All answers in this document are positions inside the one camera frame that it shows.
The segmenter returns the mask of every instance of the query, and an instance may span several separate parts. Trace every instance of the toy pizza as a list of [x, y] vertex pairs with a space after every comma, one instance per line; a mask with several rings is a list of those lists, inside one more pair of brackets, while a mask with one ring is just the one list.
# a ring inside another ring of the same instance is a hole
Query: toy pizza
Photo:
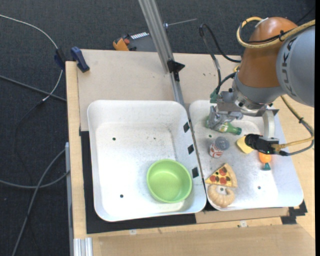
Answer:
[[206, 180], [205, 183], [210, 185], [220, 185], [224, 187], [237, 188], [238, 182], [234, 170], [231, 166], [225, 163], [219, 169], [214, 171]]

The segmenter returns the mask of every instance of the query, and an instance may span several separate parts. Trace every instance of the green bowl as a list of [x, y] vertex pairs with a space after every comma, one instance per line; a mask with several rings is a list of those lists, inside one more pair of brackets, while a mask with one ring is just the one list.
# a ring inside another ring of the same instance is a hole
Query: green bowl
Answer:
[[152, 196], [165, 203], [177, 203], [186, 199], [192, 189], [188, 170], [171, 159], [154, 162], [147, 172], [146, 181]]

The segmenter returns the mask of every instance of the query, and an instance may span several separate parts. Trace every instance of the can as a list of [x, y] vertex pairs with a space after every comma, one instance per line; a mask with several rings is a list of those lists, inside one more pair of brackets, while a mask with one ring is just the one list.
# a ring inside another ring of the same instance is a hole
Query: can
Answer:
[[209, 155], [213, 158], [219, 158], [229, 147], [230, 143], [226, 138], [217, 137], [210, 145]]

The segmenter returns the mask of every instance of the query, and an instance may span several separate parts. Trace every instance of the wooden table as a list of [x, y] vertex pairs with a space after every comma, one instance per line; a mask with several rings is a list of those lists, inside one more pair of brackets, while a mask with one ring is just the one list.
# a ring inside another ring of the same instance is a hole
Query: wooden table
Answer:
[[[92, 238], [94, 256], [125, 255], [315, 255], [314, 147], [292, 156], [308, 210], [297, 224], [283, 224], [288, 207], [236, 211], [202, 211], [196, 224], [121, 230], [87, 234], [79, 131], [88, 130], [87, 107], [94, 100], [174, 100], [168, 74], [164, 74], [156, 52], [82, 50], [90, 71], [82, 73], [74, 61], [66, 62], [66, 89], [71, 168], [72, 234], [76, 240]], [[208, 100], [217, 86], [212, 59], [206, 54], [174, 54], [185, 64], [179, 73], [185, 105]], [[232, 73], [235, 64], [217, 56], [221, 76]], [[227, 81], [223, 89], [228, 89]], [[314, 108], [289, 102], [314, 126]], [[274, 102], [287, 142], [305, 139], [306, 129], [298, 124], [281, 99]]]

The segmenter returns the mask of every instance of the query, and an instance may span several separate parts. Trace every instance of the black floor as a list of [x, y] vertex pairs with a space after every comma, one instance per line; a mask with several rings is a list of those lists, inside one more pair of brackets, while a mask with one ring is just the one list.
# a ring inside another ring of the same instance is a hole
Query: black floor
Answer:
[[[197, 18], [169, 27], [173, 52], [207, 53], [198, 32], [199, 25], [206, 23], [228, 55], [243, 53], [236, 30], [244, 19], [278, 16], [301, 25], [315, 19], [315, 3], [315, 0], [158, 1], [162, 19], [169, 24]], [[69, 60], [74, 46], [113, 50], [112, 42], [121, 35], [148, 30], [138, 0], [1, 0], [0, 15], [42, 29]], [[54, 61], [55, 50], [38, 30], [0, 17], [0, 76], [50, 92], [61, 71]], [[219, 54], [213, 44], [212, 50]], [[65, 74], [55, 94], [66, 98]], [[50, 162], [64, 149], [68, 123], [63, 100], [51, 97], [25, 115], [44, 97], [0, 78], [0, 180], [35, 186]], [[62, 156], [43, 182], [57, 179], [65, 170]], [[12, 255], [32, 193], [33, 190], [0, 184], [0, 256]], [[67, 188], [63, 179], [38, 191], [16, 255], [66, 256], [68, 232]]]

